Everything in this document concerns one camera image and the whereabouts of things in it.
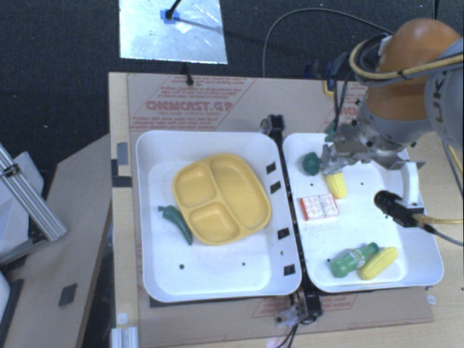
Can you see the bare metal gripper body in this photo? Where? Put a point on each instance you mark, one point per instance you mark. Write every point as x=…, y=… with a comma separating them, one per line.
x=357, y=147

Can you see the green plastic bottle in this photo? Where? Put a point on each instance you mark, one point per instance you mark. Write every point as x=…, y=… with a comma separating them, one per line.
x=348, y=263

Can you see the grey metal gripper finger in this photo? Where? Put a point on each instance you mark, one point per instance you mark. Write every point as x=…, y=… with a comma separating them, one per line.
x=338, y=165
x=327, y=161

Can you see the black cylinder on white bracket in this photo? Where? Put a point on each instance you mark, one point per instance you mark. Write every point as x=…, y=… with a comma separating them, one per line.
x=393, y=205

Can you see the brown cardboard board red print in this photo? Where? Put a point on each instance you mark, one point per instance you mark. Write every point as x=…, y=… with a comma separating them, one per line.
x=224, y=103

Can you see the yellow corn cob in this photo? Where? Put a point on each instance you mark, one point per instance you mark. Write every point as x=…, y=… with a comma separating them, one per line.
x=338, y=187
x=378, y=263

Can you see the yellow divided plate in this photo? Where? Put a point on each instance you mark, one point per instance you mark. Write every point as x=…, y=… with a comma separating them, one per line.
x=232, y=187

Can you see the green chili pepper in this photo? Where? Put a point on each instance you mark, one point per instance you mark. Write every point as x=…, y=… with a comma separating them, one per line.
x=179, y=220

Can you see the red and white packet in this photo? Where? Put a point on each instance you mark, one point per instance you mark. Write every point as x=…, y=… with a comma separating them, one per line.
x=319, y=207

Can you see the white plastic tray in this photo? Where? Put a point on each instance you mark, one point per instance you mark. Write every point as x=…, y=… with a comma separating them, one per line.
x=362, y=230
x=217, y=267

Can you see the thin black rod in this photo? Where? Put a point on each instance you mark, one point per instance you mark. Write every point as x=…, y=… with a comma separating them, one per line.
x=291, y=209

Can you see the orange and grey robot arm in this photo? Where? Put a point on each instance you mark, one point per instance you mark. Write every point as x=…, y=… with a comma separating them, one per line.
x=406, y=85

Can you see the dark green broccoli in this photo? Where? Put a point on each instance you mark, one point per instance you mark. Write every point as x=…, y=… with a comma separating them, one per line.
x=311, y=163

